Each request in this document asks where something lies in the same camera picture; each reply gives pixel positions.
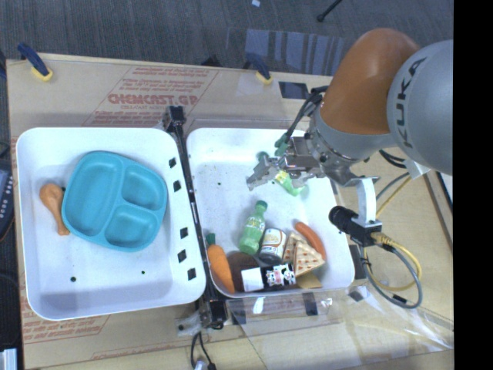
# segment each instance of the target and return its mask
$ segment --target teal plate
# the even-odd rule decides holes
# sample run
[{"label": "teal plate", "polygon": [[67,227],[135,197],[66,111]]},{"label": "teal plate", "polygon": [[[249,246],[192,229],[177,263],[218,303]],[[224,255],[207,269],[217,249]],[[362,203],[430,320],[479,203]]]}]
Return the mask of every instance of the teal plate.
[{"label": "teal plate", "polygon": [[64,224],[76,236],[119,251],[140,251],[156,238],[166,211],[163,178],[117,153],[87,153],[70,176]]}]

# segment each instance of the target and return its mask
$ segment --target dark floor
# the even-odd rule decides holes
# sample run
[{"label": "dark floor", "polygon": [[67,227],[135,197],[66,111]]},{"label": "dark floor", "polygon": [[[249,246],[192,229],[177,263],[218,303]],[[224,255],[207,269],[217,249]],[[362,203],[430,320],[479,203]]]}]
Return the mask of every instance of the dark floor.
[{"label": "dark floor", "polygon": [[[419,45],[454,38],[454,0],[0,0],[0,49],[198,65],[216,56],[241,68],[246,52],[273,71],[333,75],[366,31],[390,27]],[[0,80],[0,155],[9,141],[8,97]],[[0,237],[0,275],[17,277],[14,229]],[[18,295],[0,278],[0,351],[20,347]]]}]

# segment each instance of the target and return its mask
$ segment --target white plastic tray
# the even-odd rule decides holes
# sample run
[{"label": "white plastic tray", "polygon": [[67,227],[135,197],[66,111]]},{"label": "white plastic tray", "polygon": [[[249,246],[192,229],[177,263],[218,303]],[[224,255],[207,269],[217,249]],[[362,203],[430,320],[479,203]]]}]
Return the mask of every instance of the white plastic tray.
[{"label": "white plastic tray", "polygon": [[[187,138],[189,164],[196,191],[197,210],[204,236],[216,235],[216,243],[228,254],[238,251],[243,224],[254,210],[257,200],[268,204],[267,227],[277,227],[287,234],[301,220],[319,235],[327,252],[327,263],[315,270],[321,289],[346,288],[354,279],[354,264],[345,234],[329,221],[336,206],[328,178],[309,180],[308,188],[293,197],[277,183],[266,183],[252,191],[246,179],[257,164],[257,154],[274,155],[274,143],[285,130],[200,128]],[[228,297],[242,298],[272,294],[292,294],[292,290],[275,292],[238,292],[230,294],[218,281],[217,289]]]},{"label": "white plastic tray", "polygon": [[[94,150],[134,159],[166,182],[169,203],[163,222],[156,239],[141,251],[115,251],[73,234],[59,236],[55,219],[39,199],[47,182],[66,187],[75,165]],[[203,293],[205,271],[178,149],[169,134],[158,129],[35,128],[19,137],[16,153],[27,298],[39,316],[63,320],[158,308],[190,303]],[[176,185],[181,189],[175,191]]]}]

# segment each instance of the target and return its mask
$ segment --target white can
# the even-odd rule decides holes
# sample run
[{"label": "white can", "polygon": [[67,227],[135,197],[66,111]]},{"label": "white can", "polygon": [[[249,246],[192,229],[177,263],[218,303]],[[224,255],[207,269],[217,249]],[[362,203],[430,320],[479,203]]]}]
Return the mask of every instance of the white can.
[{"label": "white can", "polygon": [[283,258],[287,236],[281,229],[266,229],[258,258],[267,264],[280,264]]}]

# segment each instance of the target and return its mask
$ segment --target carrot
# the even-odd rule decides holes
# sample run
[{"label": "carrot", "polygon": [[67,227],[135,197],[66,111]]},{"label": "carrot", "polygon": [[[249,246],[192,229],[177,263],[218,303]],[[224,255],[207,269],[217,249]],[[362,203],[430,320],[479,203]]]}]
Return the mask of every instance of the carrot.
[{"label": "carrot", "polygon": [[207,248],[207,256],[209,257],[210,270],[223,283],[228,292],[233,294],[235,292],[233,276],[224,249],[217,244],[211,244]]},{"label": "carrot", "polygon": [[305,237],[308,241],[308,244],[326,261],[327,254],[325,253],[324,243],[318,237],[318,234],[315,233],[311,227],[304,224],[303,222],[296,222],[294,228],[300,233],[303,237]]}]

